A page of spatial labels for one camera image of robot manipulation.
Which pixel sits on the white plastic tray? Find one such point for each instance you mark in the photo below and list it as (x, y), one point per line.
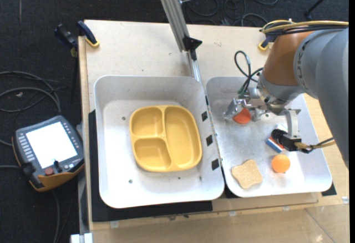
(249, 142)
(119, 139)

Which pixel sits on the pale wood board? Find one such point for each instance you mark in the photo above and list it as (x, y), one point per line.
(133, 50)

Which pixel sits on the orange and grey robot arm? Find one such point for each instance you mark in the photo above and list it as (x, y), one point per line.
(319, 64)

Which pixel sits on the yellow divided plate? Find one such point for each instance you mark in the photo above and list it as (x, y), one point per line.
(180, 136)

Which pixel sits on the red-orange round toy food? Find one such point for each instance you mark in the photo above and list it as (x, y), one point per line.
(242, 117)

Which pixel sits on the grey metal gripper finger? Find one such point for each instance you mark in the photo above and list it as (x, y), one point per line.
(257, 114)
(232, 110)

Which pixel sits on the white blue red carton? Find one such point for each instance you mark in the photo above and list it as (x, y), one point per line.
(273, 145)

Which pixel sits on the black cylinder on white bracket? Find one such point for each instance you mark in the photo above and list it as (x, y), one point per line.
(287, 140)

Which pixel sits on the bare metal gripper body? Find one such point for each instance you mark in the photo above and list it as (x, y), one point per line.
(270, 104)

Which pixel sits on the orange ball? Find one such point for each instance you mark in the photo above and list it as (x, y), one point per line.
(280, 163)

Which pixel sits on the tan toast slice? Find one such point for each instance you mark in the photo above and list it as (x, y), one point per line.
(247, 174)

